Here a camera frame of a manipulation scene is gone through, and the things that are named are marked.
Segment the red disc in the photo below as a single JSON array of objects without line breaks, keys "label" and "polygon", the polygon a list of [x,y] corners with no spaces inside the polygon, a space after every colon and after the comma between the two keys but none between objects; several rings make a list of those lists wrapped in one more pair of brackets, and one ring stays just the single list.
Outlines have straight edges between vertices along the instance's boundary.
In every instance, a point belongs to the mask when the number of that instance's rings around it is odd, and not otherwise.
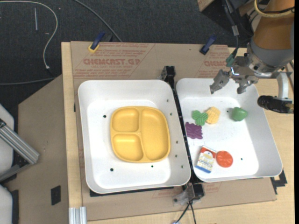
[{"label": "red disc", "polygon": [[227,151],[219,151],[216,154],[217,163],[224,168],[228,168],[233,164],[233,157]]}]

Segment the yellow plate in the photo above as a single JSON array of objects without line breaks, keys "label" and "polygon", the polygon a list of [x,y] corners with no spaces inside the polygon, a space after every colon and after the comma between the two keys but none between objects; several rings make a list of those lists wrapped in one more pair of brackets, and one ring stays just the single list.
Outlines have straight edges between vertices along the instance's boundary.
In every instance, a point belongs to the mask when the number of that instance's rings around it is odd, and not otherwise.
[{"label": "yellow plate", "polygon": [[115,110],[110,121],[115,155],[128,162],[157,162],[170,152],[170,135],[163,113],[147,106]]}]

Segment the wooden table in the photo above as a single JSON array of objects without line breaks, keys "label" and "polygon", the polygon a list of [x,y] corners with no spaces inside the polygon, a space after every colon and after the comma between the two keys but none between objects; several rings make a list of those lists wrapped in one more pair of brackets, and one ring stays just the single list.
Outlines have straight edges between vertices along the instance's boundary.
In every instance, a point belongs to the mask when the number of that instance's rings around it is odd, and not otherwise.
[{"label": "wooden table", "polygon": [[[83,206],[81,195],[81,181],[79,170],[78,140],[76,116],[74,112],[74,88],[72,77],[71,44],[62,43],[62,68],[64,84],[64,112],[67,153],[67,173],[69,207]],[[259,94],[277,95],[276,80],[260,80],[256,87]],[[277,200],[273,202],[250,203],[234,206],[224,206],[208,209],[197,209],[195,215],[200,224],[292,224],[294,223],[294,116],[265,111],[274,140],[281,155],[284,171],[288,183],[278,188]],[[109,220],[90,221],[90,224],[171,224],[181,214],[169,212],[136,217],[124,217]],[[186,212],[180,221],[181,224],[193,223],[191,211]]]}]

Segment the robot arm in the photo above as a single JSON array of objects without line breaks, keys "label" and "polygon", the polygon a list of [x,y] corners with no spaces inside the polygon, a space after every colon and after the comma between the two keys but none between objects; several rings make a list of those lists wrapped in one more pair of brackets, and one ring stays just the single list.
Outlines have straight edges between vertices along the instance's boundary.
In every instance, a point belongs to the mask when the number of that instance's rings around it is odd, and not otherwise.
[{"label": "robot arm", "polygon": [[225,86],[232,78],[239,84],[238,94],[261,78],[278,81],[277,97],[261,96],[258,104],[279,113],[293,113],[288,95],[288,76],[291,72],[279,71],[294,59],[295,0],[270,0],[261,10],[255,0],[255,10],[262,16],[244,56],[236,56],[237,49],[227,59],[230,71],[220,70],[210,86],[211,93]]}]

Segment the black fabric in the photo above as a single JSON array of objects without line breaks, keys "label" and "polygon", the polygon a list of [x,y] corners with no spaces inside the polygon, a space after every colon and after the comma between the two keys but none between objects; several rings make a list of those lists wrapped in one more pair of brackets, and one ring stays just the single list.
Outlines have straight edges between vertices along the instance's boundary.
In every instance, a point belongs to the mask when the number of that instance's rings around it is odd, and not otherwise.
[{"label": "black fabric", "polygon": [[[100,31],[110,33],[99,18],[72,0],[27,1],[41,2],[57,14],[58,30],[45,54],[51,74],[43,64],[43,49],[55,28],[53,14],[36,4],[0,3],[0,83],[56,77],[62,72],[61,42],[93,41]],[[102,16],[123,42],[205,44],[215,35],[215,44],[236,44],[219,0],[202,13],[197,0],[79,1]],[[240,40],[244,37],[240,31]],[[0,104],[9,110],[48,82],[0,85]]]}]

